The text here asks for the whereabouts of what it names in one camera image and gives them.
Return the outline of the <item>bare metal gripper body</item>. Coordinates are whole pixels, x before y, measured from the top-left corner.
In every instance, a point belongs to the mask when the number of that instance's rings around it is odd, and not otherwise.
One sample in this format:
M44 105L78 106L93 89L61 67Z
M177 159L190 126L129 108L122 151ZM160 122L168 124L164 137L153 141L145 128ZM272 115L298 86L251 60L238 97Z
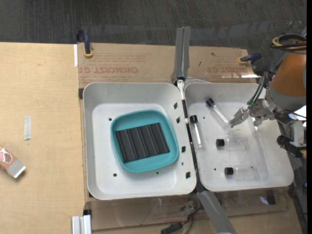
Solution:
M273 120L280 116L280 106L271 99L259 98L250 109L249 115L258 121Z

